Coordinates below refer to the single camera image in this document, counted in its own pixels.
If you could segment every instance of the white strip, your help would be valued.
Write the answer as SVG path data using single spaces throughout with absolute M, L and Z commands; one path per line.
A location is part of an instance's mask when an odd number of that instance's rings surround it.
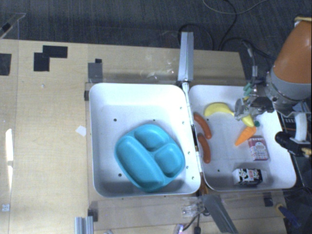
M 76 129 L 76 132 L 79 133 L 81 136 L 85 137 L 87 135 L 87 129 L 83 126 L 79 126 Z

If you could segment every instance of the small box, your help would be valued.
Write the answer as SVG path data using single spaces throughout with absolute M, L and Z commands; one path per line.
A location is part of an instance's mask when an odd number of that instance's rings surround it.
M 248 140 L 248 143 L 254 161 L 269 159 L 267 145 L 262 136 L 254 136 Z
M 255 186 L 262 182 L 260 169 L 239 168 L 233 171 L 234 184 L 243 186 Z

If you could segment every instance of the metal bracket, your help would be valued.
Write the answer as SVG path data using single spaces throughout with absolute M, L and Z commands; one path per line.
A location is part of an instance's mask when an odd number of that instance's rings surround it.
M 194 36 L 193 32 L 182 32 L 178 82 L 193 80 Z
M 76 217 L 75 234 L 93 234 L 93 217 Z

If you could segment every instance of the sausage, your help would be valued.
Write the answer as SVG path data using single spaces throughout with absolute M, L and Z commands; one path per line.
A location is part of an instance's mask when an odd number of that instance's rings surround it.
M 201 126 L 202 130 L 204 131 L 206 139 L 211 139 L 212 137 L 211 130 L 205 119 L 198 113 L 194 113 L 194 120 Z
M 211 161 L 211 153 L 210 153 L 210 147 L 208 145 L 208 142 L 205 139 L 203 134 L 198 134 L 197 139 L 203 149 L 203 153 L 204 153 L 203 160 L 206 164 L 209 164 Z

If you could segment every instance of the gray wire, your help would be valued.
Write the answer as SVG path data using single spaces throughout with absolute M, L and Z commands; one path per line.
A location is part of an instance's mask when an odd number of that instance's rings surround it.
M 252 10 L 252 9 L 255 8 L 256 6 L 260 5 L 260 4 L 263 3 L 263 2 L 266 2 L 266 1 L 268 1 L 268 0 L 262 0 L 262 1 L 258 2 L 258 3 L 256 3 L 256 4 L 254 4 L 253 6 L 251 6 L 250 8 L 248 8 L 248 9 L 246 9 L 246 10 L 243 10 L 243 11 L 240 11 L 240 12 L 235 12 L 235 13 L 233 13 L 233 12 L 223 12 L 223 11 L 219 11 L 219 10 L 213 9 L 212 7 L 210 7 L 210 6 L 205 2 L 205 0 L 202 0 L 202 1 L 203 1 L 204 5 L 205 5 L 207 8 L 209 8 L 209 9 L 215 11 L 215 12 L 218 12 L 218 13 L 221 13 L 221 14 L 226 14 L 226 15 L 240 15 L 240 14 L 243 14 L 243 13 L 245 13 L 245 12 L 248 12 L 248 11 Z

